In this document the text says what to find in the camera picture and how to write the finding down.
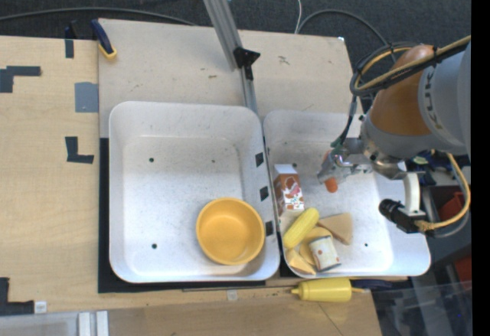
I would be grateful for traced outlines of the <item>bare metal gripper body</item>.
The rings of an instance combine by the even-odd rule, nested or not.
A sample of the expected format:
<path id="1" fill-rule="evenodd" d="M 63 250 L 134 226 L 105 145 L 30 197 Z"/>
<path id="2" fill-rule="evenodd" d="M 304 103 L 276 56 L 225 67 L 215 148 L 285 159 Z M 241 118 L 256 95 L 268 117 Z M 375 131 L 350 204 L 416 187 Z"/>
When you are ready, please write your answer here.
<path id="1" fill-rule="evenodd" d="M 400 165 L 399 158 L 382 152 L 370 139 L 346 138 L 333 148 L 335 164 L 347 168 L 350 174 L 358 171 L 377 172 L 390 180 L 402 180 L 407 171 Z"/>

